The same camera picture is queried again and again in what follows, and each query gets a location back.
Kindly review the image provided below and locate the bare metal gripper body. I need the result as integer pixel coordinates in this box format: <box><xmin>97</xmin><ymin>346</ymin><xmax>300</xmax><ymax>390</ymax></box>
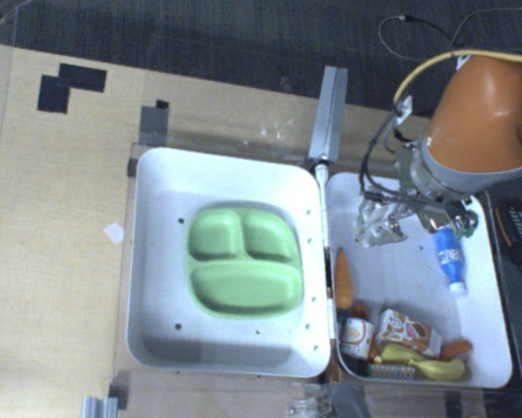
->
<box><xmin>388</xmin><ymin>141</ymin><xmax>480</xmax><ymax>218</ymax></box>

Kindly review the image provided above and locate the blue plastic bottle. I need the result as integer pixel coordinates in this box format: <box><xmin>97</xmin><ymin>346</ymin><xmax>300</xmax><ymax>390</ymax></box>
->
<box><xmin>426</xmin><ymin>225</ymin><xmax>475</xmax><ymax>296</ymax></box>

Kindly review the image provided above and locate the crumpled clear plastic bottle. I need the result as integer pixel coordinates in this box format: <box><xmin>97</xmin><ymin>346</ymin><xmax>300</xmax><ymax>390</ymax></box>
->
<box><xmin>352</xmin><ymin>194</ymin><xmax>414</xmax><ymax>254</ymax></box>

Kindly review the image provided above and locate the white plastic tray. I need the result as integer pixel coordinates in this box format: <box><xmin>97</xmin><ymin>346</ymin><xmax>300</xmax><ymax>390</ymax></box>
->
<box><xmin>304</xmin><ymin>168</ymin><xmax>522</xmax><ymax>398</ymax></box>
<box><xmin>114</xmin><ymin>143</ymin><xmax>354</xmax><ymax>390</ymax></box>

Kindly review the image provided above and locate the orange carrot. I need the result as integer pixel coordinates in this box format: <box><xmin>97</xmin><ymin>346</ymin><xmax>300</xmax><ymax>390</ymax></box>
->
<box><xmin>328</xmin><ymin>248</ymin><xmax>361</xmax><ymax>311</ymax></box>

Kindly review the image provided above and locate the white and orange carton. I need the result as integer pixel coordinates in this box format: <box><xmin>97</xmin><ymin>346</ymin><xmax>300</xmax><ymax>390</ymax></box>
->
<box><xmin>374</xmin><ymin>307</ymin><xmax>447</xmax><ymax>361</ymax></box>

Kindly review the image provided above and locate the orange sausage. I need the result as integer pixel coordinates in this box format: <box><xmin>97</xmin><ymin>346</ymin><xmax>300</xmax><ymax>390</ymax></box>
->
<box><xmin>438</xmin><ymin>336</ymin><xmax>475</xmax><ymax>365</ymax></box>

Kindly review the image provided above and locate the yellow rounded toy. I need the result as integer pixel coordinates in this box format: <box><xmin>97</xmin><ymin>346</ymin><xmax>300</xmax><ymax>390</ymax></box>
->
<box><xmin>372</xmin><ymin>340</ymin><xmax>429</xmax><ymax>371</ymax></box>

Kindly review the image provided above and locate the white and orange can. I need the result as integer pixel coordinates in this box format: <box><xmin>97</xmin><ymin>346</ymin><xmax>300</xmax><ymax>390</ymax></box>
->
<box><xmin>339</xmin><ymin>315</ymin><xmax>378</xmax><ymax>360</ymax></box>

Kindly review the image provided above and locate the yellow banana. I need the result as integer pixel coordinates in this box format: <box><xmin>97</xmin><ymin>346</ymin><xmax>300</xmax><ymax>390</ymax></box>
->
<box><xmin>411</xmin><ymin>352</ymin><xmax>468</xmax><ymax>384</ymax></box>

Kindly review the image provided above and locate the green striped packet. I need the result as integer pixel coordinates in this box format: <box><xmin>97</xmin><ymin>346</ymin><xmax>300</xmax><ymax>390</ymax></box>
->
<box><xmin>365</xmin><ymin>361</ymin><xmax>418</xmax><ymax>383</ymax></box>

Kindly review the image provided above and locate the green divided plate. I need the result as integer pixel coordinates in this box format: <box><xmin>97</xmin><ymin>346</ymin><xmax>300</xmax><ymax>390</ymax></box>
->
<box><xmin>178</xmin><ymin>201</ymin><xmax>315</xmax><ymax>324</ymax></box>

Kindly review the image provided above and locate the pale wood board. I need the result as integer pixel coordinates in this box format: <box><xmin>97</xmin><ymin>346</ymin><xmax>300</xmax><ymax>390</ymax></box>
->
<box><xmin>0</xmin><ymin>43</ymin><xmax>522</xmax><ymax>418</ymax></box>

